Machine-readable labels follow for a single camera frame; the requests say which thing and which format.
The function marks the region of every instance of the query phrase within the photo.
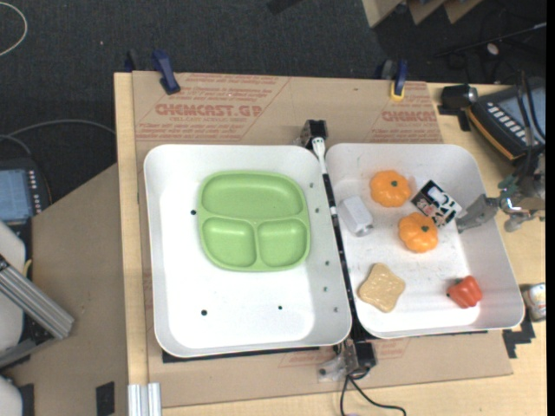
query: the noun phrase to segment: black electronic device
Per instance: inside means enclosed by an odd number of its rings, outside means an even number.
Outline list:
[[[19,231],[48,205],[48,187],[32,159],[0,160],[0,220]]]
[[[516,86],[478,97],[467,108],[468,119],[511,161],[525,156],[530,147],[520,103],[530,122],[532,149],[545,144],[545,80],[530,78],[528,89],[532,95],[533,109],[528,100],[528,91],[523,90],[520,96]]]

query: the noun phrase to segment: wooden table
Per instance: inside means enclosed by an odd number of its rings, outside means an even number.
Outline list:
[[[435,101],[445,85],[428,84]],[[494,86],[478,86],[480,94]],[[145,329],[144,293],[140,259],[140,224],[137,205],[137,163],[134,138],[133,79],[130,74],[114,76],[115,114],[118,136],[118,167],[121,195],[121,227],[127,362],[129,384],[149,382]],[[463,133],[456,118],[438,115],[445,143],[465,147],[479,164],[487,195],[498,194],[497,184],[511,171],[477,133]],[[523,224],[514,233],[503,231],[506,216],[496,217],[519,284],[545,281],[545,223],[538,220]],[[531,344],[518,345],[518,359],[511,360],[514,374],[479,380],[457,380],[418,386],[369,390],[377,402],[402,406],[409,415],[499,415],[547,413],[545,322],[533,324],[536,338]],[[369,404],[354,391],[346,397],[347,413],[395,414]],[[339,393],[319,393],[287,398],[248,400],[224,404],[187,406],[164,410],[165,415],[322,415],[339,414]]]

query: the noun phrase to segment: green plate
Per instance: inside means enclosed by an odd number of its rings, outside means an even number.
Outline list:
[[[275,172],[217,172],[197,206],[202,247],[227,270],[275,271],[309,254],[310,222],[301,187]]]

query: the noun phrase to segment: black floor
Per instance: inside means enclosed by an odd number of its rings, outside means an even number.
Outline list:
[[[408,62],[409,80],[511,83],[524,69],[545,77],[546,28],[512,36],[499,55],[485,47],[441,51],[530,29],[546,21],[546,0],[485,0],[455,24],[443,9],[416,26],[400,6],[371,29],[361,0],[0,0],[27,18],[29,32],[0,55],[0,134],[51,120],[114,127],[113,74],[134,49],[141,68],[162,48],[176,71],[376,78],[386,60]],[[23,22],[0,5],[0,54]],[[57,200],[115,162],[114,136],[70,124],[20,133]],[[25,155],[0,141],[0,159]]]

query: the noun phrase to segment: red pepper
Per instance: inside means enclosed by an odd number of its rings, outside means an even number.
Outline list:
[[[473,276],[466,276],[447,289],[447,295],[464,309],[474,307],[482,298],[482,291]]]

